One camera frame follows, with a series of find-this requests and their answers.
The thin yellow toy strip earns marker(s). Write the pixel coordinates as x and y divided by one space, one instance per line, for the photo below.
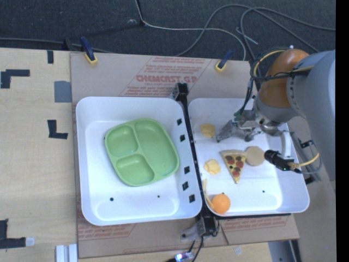
206 192

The black cylinder on white bracket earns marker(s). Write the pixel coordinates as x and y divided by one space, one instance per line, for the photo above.
276 159

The green divided plate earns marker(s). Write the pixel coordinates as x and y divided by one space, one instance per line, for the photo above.
141 151

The brown cardboard board red print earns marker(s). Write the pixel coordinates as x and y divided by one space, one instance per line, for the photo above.
131 75

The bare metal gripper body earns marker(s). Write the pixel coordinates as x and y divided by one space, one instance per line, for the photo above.
251 123

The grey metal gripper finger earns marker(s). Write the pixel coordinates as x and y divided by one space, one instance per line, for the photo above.
252 136
226 132

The round tan biscuit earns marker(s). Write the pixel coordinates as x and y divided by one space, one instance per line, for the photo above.
255 155

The yellow toy pastry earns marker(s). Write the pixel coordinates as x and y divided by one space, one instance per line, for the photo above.
212 167
207 130

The white plastic tray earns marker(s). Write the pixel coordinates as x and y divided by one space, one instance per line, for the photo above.
136 201
259 184

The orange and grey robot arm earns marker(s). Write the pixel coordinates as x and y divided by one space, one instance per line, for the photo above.
313 91

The orange toy fruit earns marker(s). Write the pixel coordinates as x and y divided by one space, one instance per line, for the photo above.
221 203

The toy pizza slice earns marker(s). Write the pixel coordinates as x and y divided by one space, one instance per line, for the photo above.
235 162

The thin black rod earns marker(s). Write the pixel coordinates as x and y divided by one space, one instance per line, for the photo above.
192 143

